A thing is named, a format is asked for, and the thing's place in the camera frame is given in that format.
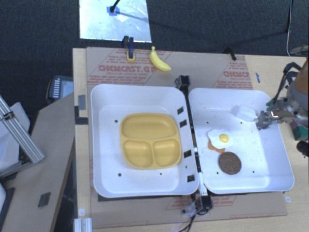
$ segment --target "egg yolk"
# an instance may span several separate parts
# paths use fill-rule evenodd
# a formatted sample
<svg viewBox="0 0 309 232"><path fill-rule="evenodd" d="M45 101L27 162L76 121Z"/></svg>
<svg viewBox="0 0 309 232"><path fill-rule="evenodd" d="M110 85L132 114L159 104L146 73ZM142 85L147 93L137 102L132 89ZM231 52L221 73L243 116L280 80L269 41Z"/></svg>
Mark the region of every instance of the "egg yolk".
<svg viewBox="0 0 309 232"><path fill-rule="evenodd" d="M228 136L226 134L221 134L219 136L219 139L222 143L227 143L228 142Z"/></svg>

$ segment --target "yellow plate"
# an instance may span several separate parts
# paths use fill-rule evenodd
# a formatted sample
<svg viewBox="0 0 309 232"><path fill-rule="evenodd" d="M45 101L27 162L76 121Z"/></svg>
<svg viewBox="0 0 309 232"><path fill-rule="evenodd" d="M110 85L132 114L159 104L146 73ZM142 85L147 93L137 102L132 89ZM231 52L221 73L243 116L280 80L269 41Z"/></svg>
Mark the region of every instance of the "yellow plate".
<svg viewBox="0 0 309 232"><path fill-rule="evenodd" d="M126 116L120 125L120 142L126 162L138 169L172 167L182 155L178 127L166 114Z"/></svg>

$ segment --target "dark floor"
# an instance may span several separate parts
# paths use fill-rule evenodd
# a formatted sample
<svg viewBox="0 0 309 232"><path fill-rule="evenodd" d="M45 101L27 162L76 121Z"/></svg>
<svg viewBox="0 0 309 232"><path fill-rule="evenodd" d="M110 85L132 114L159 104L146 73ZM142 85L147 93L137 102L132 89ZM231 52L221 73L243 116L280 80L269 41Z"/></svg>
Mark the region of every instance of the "dark floor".
<svg viewBox="0 0 309 232"><path fill-rule="evenodd" d="M236 54L287 55L290 0L146 1L157 49L221 53L229 46ZM29 116L46 106L55 75L72 76L74 47L120 47L79 38L79 0L0 0L0 18L0 95L9 105L21 102ZM308 30L309 0L294 0L289 48L308 45ZM72 211L73 188L64 210ZM58 231L70 231L71 213L64 214Z"/></svg>

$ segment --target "yellow banana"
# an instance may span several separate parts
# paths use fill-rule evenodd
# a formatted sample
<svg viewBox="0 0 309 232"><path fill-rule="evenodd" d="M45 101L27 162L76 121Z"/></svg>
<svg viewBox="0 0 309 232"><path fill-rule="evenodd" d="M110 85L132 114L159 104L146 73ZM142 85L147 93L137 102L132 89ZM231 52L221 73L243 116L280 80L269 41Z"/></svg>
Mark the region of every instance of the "yellow banana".
<svg viewBox="0 0 309 232"><path fill-rule="evenodd" d="M153 63L154 66L156 66L159 70L164 71L164 72L169 72L171 71L171 67L163 62L157 53L155 52L155 47L151 47L151 53L149 55L150 61Z"/></svg>

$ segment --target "blue mark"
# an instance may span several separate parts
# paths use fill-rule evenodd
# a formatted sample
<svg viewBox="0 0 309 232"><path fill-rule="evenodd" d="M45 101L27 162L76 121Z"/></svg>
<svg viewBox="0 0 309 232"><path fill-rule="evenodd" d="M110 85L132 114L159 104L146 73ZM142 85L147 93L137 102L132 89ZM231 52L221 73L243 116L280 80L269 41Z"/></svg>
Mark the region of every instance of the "blue mark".
<svg viewBox="0 0 309 232"><path fill-rule="evenodd" d="M256 72L255 75L256 75L257 82L260 83L259 74Z"/></svg>
<svg viewBox="0 0 309 232"><path fill-rule="evenodd" d="M119 10L119 8L118 8L117 6L116 6L116 8L115 8L114 13L111 13L111 11L110 11L110 8L111 8L111 7L112 7L112 6L106 7L107 13L108 13L109 15L115 16L115 15L117 15L117 14L120 13L120 10Z"/></svg>

